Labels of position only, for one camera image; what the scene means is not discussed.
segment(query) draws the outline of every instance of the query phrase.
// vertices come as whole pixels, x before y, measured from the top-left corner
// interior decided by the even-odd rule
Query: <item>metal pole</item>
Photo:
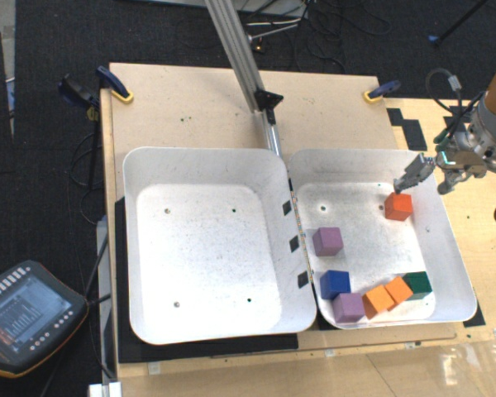
[[[245,95],[248,107],[252,112],[259,112],[259,106],[255,100],[255,92],[265,91],[263,80],[255,64],[251,52],[248,37],[242,27],[239,15],[233,7],[231,0],[204,0],[212,17],[213,24],[217,28],[218,35],[231,67],[233,68],[237,81]],[[266,145],[276,155],[282,157],[279,133],[275,125],[268,121],[266,110],[261,113],[263,130],[265,132]]]
[[[443,32],[440,36],[430,36],[428,39],[434,45],[440,45],[452,32],[454,32],[463,22],[471,17],[480,7],[482,7],[488,0],[480,0],[477,2],[459,21],[452,25],[447,31]]]

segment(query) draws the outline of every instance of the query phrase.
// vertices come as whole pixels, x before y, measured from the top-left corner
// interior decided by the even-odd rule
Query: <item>foam block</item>
[[[432,292],[432,286],[426,272],[410,272],[403,276],[404,282],[412,289],[413,295],[408,300],[424,299]]]
[[[405,221],[412,213],[412,196],[409,194],[391,193],[384,201],[384,214],[386,219]]]
[[[413,296],[412,289],[404,282],[402,277],[397,276],[393,280],[389,281],[386,285],[386,291],[388,291],[389,295],[395,302],[395,304],[388,308],[388,310],[394,309],[396,306],[401,304],[403,301],[408,300]]]
[[[392,307],[395,302],[389,295],[386,287],[379,285],[369,290],[362,296],[364,302],[365,316],[372,319],[377,314]]]
[[[344,248],[340,228],[321,227],[312,236],[316,256],[336,256]]]
[[[322,299],[333,300],[339,293],[351,292],[349,272],[343,270],[328,270],[320,278]]]
[[[332,300],[332,310],[336,323],[356,323],[365,316],[360,293],[339,293]]]

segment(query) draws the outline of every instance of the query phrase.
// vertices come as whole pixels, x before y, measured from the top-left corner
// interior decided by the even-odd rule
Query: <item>aluminum rod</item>
[[[231,67],[252,112],[260,112],[255,91],[265,90],[257,64],[251,52],[249,39],[231,0],[204,0],[212,17],[213,24],[221,39]],[[282,157],[279,133],[275,125],[268,122],[266,111],[261,113],[266,145],[276,155]]]

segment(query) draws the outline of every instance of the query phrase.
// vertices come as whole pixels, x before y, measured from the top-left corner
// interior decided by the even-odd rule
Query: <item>orange cube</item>
[[[394,309],[403,301],[406,301],[413,296],[412,289],[408,287],[408,284],[406,284],[400,276],[397,276],[395,279],[386,284],[386,291],[388,291],[389,295],[395,302],[395,304],[388,308],[388,310]]]
[[[384,202],[386,219],[405,221],[413,213],[412,196],[391,193]]]
[[[371,319],[380,312],[392,307],[395,302],[389,295],[386,287],[379,285],[369,290],[362,296],[364,302],[365,316]]]

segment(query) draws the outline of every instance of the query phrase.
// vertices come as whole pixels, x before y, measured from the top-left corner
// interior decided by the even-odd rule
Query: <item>wooden board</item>
[[[335,356],[311,353],[292,361],[243,366],[232,359],[210,370],[122,380],[123,395],[306,395],[349,397],[496,397],[496,342]]]
[[[136,95],[135,102],[126,106],[113,98],[111,101],[107,92],[102,93],[107,217],[112,235],[113,203],[124,194],[122,161],[129,150],[138,146],[263,146],[260,120],[248,113],[230,69],[125,64],[112,64],[110,69]],[[285,161],[301,148],[405,148],[400,128],[389,125],[386,105],[401,108],[407,119],[419,119],[428,143],[432,143],[433,137],[444,127],[442,116],[446,112],[431,100],[385,99],[375,105],[366,104],[362,93],[378,85],[373,77],[261,74],[268,90],[285,96],[276,109]],[[442,180],[440,173],[436,172],[438,181]],[[456,345],[494,340],[496,222],[490,215],[496,205],[496,175],[460,184],[453,194],[443,197],[443,201],[487,325],[467,330],[462,323],[440,323],[360,331],[318,331],[313,326],[299,334],[299,352],[166,361],[161,362],[162,372],[178,375],[180,372],[223,371],[229,363],[229,366],[239,366],[241,378],[246,366],[283,365],[298,360],[310,363],[311,358],[324,357],[326,352],[338,356],[368,355],[393,350],[404,352],[405,342],[419,341],[423,347],[437,347],[442,342]],[[113,249],[113,237],[109,245]],[[302,375],[310,372],[310,367],[298,366],[301,372],[304,370]],[[149,380],[131,378],[148,375],[150,365],[124,364],[117,368],[119,377],[125,379],[124,389],[135,390],[132,395],[141,395],[138,390],[144,390]],[[263,375],[264,371],[262,367],[252,374]],[[283,375],[292,380],[297,375],[294,372]],[[242,386],[247,386],[250,376],[243,377]],[[186,383],[190,377],[194,378],[186,375],[177,380]],[[158,387],[156,380],[151,384]],[[176,390],[174,382],[174,388],[170,385],[166,390],[177,395],[193,395],[199,387],[198,381],[189,382],[191,387],[197,388],[186,390],[187,394]],[[227,386],[217,383],[209,393],[199,395],[222,395],[220,393],[227,390]],[[287,395],[281,391],[267,395]]]

